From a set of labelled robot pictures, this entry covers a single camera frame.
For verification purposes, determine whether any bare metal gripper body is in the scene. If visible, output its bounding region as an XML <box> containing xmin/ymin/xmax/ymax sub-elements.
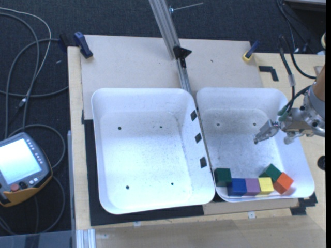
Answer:
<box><xmin>280</xmin><ymin>106</ymin><xmax>326</xmax><ymax>139</ymax></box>

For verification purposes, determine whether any white plastic tray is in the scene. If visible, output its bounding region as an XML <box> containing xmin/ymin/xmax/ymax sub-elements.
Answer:
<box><xmin>91</xmin><ymin>87</ymin><xmax>217</xmax><ymax>215</ymax></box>
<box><xmin>195</xmin><ymin>87</ymin><xmax>315</xmax><ymax>203</ymax></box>

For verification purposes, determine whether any dark green cube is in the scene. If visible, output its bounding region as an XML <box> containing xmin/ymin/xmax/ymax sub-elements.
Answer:
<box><xmin>213</xmin><ymin>167</ymin><xmax>233</xmax><ymax>187</ymax></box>
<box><xmin>258</xmin><ymin>163</ymin><xmax>282</xmax><ymax>183</ymax></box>

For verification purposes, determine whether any yellow cube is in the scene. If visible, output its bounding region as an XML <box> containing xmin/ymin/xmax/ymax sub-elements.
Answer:
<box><xmin>258</xmin><ymin>177</ymin><xmax>275</xmax><ymax>195</ymax></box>

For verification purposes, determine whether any orange cube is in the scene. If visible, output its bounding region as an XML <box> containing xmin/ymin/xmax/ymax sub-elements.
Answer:
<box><xmin>273</xmin><ymin>172</ymin><xmax>294</xmax><ymax>195</ymax></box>

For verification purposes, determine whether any purple cube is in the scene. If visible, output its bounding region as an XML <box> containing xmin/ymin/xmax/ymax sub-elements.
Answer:
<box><xmin>243</xmin><ymin>178</ymin><xmax>261</xmax><ymax>196</ymax></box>

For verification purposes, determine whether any blue cube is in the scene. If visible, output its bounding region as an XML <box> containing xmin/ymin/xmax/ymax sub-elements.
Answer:
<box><xmin>226</xmin><ymin>178</ymin><xmax>248</xmax><ymax>197</ymax></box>

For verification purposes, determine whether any pale wood board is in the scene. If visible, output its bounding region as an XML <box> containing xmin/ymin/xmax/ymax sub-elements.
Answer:
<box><xmin>79</xmin><ymin>34</ymin><xmax>300</xmax><ymax>216</ymax></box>

